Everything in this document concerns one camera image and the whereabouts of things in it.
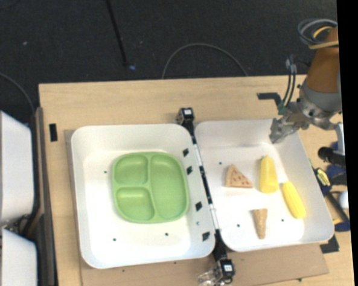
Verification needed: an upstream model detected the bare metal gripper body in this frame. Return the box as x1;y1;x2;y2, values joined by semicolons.
272;99;334;133

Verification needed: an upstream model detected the white plastic tray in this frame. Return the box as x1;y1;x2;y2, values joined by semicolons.
70;118;218;271
193;113;336;255

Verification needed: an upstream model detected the toy pizza slice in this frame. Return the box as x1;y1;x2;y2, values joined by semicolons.
223;163;254;191

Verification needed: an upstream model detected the yellow toy corn cob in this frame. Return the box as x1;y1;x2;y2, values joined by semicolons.
281;180;308;221

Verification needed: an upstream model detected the thin black and white rod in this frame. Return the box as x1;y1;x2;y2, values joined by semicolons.
185;118;229;264

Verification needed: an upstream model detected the tan toy ice cream cone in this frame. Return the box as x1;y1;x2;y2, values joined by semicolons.
251;208;270;241

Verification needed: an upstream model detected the green divided plate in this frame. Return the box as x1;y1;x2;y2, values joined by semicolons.
109;148;191;227

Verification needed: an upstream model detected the black cylinder on white bracket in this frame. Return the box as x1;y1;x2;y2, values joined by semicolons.
316;122;347;168

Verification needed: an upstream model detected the black block with thin wires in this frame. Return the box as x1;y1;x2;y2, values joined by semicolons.
218;258;235;279
176;106;195;124

